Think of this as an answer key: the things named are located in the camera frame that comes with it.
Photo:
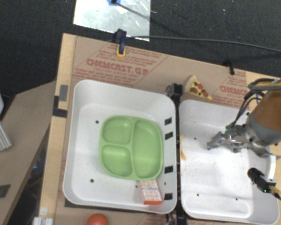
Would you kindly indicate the thin black rod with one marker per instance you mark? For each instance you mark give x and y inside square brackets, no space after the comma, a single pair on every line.
[177,153]

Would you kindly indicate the orange and white carton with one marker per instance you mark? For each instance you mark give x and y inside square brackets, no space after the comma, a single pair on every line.
[150,192]

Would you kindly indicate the brown cardboard board red print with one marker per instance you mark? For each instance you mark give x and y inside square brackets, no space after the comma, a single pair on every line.
[142,67]

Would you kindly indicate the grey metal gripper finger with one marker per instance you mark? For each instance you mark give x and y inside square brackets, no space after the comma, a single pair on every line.
[217,141]
[236,148]

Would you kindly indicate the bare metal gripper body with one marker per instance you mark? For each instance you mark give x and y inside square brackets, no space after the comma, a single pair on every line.
[240,136]

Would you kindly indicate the thin yellow strip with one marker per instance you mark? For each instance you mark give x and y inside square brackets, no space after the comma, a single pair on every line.
[182,149]

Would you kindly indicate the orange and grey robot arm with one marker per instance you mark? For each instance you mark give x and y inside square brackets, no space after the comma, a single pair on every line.
[276,113]

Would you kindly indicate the green divided plate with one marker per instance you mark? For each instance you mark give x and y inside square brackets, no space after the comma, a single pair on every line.
[135,145]

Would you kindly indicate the black cylinder on white bracket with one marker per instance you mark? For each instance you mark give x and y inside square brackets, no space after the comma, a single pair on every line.
[257,178]

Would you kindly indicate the white plastic tray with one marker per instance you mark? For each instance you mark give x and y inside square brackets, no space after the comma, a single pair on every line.
[213,185]
[85,153]

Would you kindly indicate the toy pizza slice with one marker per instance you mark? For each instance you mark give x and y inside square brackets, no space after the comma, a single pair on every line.
[198,88]

